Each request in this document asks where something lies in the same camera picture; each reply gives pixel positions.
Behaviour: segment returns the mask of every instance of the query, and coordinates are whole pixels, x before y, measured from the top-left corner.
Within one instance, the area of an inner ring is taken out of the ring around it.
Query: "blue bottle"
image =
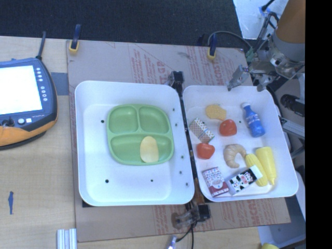
[[[259,137],[265,134],[265,129],[261,125],[259,116],[250,108],[249,103],[243,103],[242,108],[245,110],[245,120],[247,121],[251,135],[253,137]]]

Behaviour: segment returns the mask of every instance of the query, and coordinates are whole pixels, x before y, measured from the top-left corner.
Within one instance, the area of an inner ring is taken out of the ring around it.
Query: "wooden table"
[[[35,57],[40,42],[41,38],[0,36],[0,61]],[[46,39],[42,57],[49,72],[67,73],[65,43],[64,39]],[[0,151],[0,248],[56,248],[57,230],[75,228],[68,96],[58,96],[58,102],[58,122],[44,136]],[[13,214],[8,203],[11,191]],[[169,238],[86,242],[77,248],[165,248]],[[256,227],[195,232],[194,240],[194,248],[260,248]],[[191,235],[176,248],[191,248]]]

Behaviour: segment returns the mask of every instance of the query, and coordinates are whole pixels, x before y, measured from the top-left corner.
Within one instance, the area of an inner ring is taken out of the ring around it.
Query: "white bottle cap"
[[[241,106],[242,106],[242,108],[244,108],[244,107],[250,106],[250,103],[244,102],[244,103],[241,104]]]

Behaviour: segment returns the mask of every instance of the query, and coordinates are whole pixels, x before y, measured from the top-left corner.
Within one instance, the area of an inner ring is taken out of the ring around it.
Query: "cardboard sheet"
[[[171,218],[186,212],[184,205],[91,207],[78,191],[74,91],[85,80],[164,84],[172,71],[183,71],[184,85],[225,85],[238,65],[246,66],[241,49],[217,48],[216,59],[206,58],[207,47],[80,41],[68,50],[75,215],[78,242],[184,233]],[[209,203],[211,218],[194,231],[244,228],[289,223],[284,198]]]

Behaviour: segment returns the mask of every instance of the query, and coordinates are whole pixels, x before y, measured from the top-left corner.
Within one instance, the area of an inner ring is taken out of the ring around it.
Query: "black clip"
[[[81,35],[81,27],[82,27],[81,24],[76,24],[76,26],[75,26],[74,38],[73,38],[73,40],[71,40],[71,43],[69,45],[69,50],[71,52],[77,52],[77,50],[78,50],[78,46],[79,46],[78,39]]]

